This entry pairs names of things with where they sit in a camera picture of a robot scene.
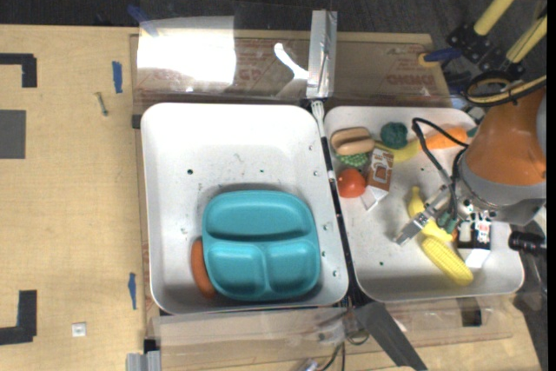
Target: black corner marker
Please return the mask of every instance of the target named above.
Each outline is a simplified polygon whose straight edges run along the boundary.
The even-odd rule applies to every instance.
[[[0,65],[21,65],[21,86],[36,88],[36,57],[30,53],[0,53]]]
[[[36,336],[36,291],[19,291],[17,325],[0,328],[0,345],[28,343]]]

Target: wooden tabletop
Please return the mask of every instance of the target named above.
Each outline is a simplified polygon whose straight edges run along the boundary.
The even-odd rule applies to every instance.
[[[19,291],[37,294],[36,336],[0,346],[0,370],[122,370],[127,353],[142,352],[146,316],[129,43],[137,32],[0,25],[0,53],[32,53],[38,81],[24,89],[21,67],[0,65],[0,109],[26,111],[25,158],[0,159],[0,328],[17,325]],[[122,66],[121,93],[113,62]],[[511,305],[507,310],[506,338],[417,351],[429,369],[539,369],[523,315]],[[72,324],[81,322],[86,335],[73,336]],[[350,370],[393,365],[382,352],[347,358]]]

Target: teal compartment tray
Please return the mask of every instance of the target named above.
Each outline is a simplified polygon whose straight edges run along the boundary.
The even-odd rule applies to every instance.
[[[202,217],[208,277],[239,301],[278,301],[309,292],[321,272],[311,210],[295,195],[242,190],[213,198]]]

